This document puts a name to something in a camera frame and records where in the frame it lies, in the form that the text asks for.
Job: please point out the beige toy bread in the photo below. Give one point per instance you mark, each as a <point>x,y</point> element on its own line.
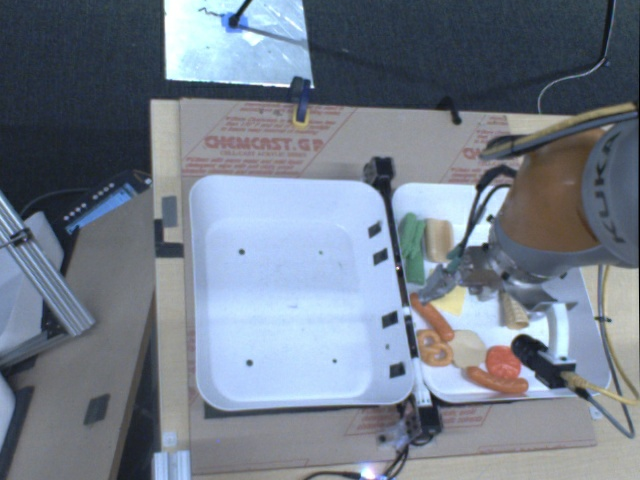
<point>439,240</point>

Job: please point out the brown cardboard board red print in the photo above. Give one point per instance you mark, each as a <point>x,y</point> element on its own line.
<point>350,138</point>

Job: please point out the orange toy sausage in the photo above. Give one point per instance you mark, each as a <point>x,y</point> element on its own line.
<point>497,381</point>
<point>435,318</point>

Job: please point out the brown toy pretzel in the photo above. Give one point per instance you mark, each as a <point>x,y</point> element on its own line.
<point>434,353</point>

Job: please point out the yellow toy cheese slice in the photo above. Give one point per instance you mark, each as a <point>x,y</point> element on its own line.
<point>454,302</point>

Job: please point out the red-orange toy tomato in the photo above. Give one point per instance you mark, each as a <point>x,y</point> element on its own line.
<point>502,362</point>

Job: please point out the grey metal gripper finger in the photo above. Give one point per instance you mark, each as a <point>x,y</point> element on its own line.
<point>429,290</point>
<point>446,278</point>

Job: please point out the cream faceted toy potato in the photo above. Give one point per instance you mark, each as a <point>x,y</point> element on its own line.
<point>469,349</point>

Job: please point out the black cylinder on white bracket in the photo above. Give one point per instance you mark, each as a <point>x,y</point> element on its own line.
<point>542,360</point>

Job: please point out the white plastic tray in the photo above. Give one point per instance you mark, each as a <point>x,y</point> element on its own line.
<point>450,388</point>
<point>290,293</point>

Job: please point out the thin black and white rod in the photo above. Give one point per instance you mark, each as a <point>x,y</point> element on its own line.
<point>395,238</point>

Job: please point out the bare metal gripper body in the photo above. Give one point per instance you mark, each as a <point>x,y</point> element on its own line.
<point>482,273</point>

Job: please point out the tan toy ice-cream cone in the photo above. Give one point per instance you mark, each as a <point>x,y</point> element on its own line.
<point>515,313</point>

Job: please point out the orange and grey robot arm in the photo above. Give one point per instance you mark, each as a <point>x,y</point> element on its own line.
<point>550,193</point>

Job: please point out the green toy bean pods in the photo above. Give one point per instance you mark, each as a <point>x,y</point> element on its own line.
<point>413,245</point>

